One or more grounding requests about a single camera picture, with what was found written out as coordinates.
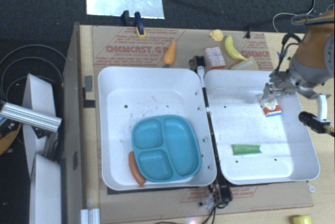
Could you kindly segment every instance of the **sausage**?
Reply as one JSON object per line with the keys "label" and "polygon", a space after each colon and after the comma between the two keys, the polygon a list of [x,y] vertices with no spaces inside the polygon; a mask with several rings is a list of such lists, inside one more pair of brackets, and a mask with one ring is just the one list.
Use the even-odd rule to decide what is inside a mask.
{"label": "sausage", "polygon": [[130,167],[132,176],[135,178],[136,182],[140,186],[142,186],[146,182],[146,179],[141,175],[140,171],[138,170],[137,163],[135,160],[135,155],[133,151],[129,153],[128,161],[129,161],[129,167]]}

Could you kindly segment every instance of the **small box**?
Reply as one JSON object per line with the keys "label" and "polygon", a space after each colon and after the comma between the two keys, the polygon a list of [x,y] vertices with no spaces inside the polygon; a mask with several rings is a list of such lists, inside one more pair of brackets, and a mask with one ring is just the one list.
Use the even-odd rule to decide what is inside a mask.
{"label": "small box", "polygon": [[210,47],[205,49],[205,58],[207,65],[211,69],[224,69],[226,66],[224,56],[219,47]]}

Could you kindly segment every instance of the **eraser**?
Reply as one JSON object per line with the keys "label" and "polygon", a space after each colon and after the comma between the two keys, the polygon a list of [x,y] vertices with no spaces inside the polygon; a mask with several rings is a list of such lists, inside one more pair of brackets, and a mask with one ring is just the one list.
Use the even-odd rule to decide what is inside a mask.
{"label": "eraser", "polygon": [[264,100],[262,100],[262,96],[263,95],[259,96],[259,100],[265,116],[269,117],[282,114],[282,110],[275,98],[273,100],[265,102]]}
{"label": "eraser", "polygon": [[211,69],[224,69],[226,66],[224,56],[219,47],[206,48],[205,58]]}

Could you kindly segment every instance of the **yellow banana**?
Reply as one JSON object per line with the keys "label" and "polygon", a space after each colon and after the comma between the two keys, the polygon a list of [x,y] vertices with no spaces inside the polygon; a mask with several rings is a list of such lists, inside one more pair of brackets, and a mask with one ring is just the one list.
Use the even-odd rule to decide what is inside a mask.
{"label": "yellow banana", "polygon": [[229,56],[232,58],[232,59],[240,59],[240,60],[244,60],[244,61],[248,61],[247,58],[245,58],[244,56],[241,55],[240,52],[238,52],[235,47],[234,47],[234,43],[233,43],[233,40],[232,40],[232,36],[229,35],[227,38],[226,38],[226,41],[225,41],[225,48],[226,48],[226,51],[227,53],[229,54]]}

